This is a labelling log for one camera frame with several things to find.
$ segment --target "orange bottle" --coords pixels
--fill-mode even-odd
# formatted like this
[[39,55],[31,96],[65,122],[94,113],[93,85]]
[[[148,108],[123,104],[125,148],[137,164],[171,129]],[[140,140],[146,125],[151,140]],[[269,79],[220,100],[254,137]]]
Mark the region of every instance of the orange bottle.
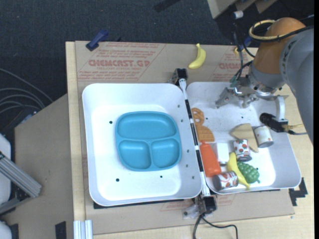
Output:
[[213,177],[214,175],[221,174],[219,162],[210,144],[201,141],[199,151],[203,161],[205,176]]

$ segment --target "white tray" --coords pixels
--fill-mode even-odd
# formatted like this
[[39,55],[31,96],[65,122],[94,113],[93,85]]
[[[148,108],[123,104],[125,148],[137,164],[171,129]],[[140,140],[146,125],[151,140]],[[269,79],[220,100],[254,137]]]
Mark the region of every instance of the white tray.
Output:
[[[259,121],[260,114],[275,115],[276,103],[260,99],[244,109],[241,106],[242,101],[233,99],[231,103],[217,109],[215,102],[225,87],[229,87],[229,83],[194,82],[188,86],[187,94],[190,106],[203,111],[207,118],[203,125],[213,132],[215,142],[228,143],[229,152],[233,152],[235,138],[230,135],[231,131],[243,123],[250,123],[252,128],[263,125]],[[260,183],[251,184],[250,191],[294,188],[300,184],[301,173],[288,135],[273,130],[271,135],[274,140],[272,146],[259,148],[258,153],[251,151],[252,160],[248,163],[258,168]],[[234,188],[217,191],[212,184],[211,177],[206,178],[206,183],[218,194],[247,191],[246,187],[240,184]]]
[[[202,188],[186,105],[172,84],[92,84],[82,94],[89,191],[102,206],[193,198]],[[161,171],[133,171],[116,150],[115,125],[125,113],[153,111],[170,115],[181,138],[181,159]]]

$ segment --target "tin can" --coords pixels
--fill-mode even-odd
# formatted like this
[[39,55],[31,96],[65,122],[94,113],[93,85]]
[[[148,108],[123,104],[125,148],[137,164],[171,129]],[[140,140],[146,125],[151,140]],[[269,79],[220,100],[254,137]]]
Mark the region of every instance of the tin can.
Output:
[[247,139],[239,139],[234,141],[234,150],[237,161],[247,162],[252,159]]
[[238,177],[234,171],[214,175],[213,185],[217,191],[236,187],[238,185]]
[[274,144],[270,129],[266,125],[255,128],[254,134],[259,148],[266,148]]

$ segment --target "blue object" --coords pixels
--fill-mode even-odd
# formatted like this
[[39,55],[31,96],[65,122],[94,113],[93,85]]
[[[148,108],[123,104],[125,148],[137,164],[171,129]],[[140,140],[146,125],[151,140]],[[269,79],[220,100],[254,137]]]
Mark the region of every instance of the blue object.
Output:
[[123,114],[117,120],[115,138],[122,164],[134,171],[169,169],[181,158],[176,122],[165,113]]
[[92,51],[94,49],[96,49],[97,47],[99,47],[98,42],[102,42],[102,41],[106,41],[106,39],[109,36],[109,32],[105,29],[102,29],[101,31],[99,31],[99,33],[94,37],[94,39],[92,41],[90,41],[86,47]]

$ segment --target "yellow banana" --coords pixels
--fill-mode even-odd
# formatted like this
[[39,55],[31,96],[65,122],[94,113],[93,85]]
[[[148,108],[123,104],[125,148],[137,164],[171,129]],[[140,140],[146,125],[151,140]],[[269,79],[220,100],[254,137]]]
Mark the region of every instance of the yellow banana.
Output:
[[202,66],[206,58],[206,51],[200,47],[199,43],[196,44],[197,56],[193,62],[188,65],[189,69],[197,69]]
[[237,166],[237,158],[236,154],[234,152],[231,152],[229,154],[229,160],[227,162],[227,170],[234,171],[238,178],[238,183],[243,184],[246,186],[247,189],[250,189],[250,184],[246,181],[244,175],[240,172],[238,166]]

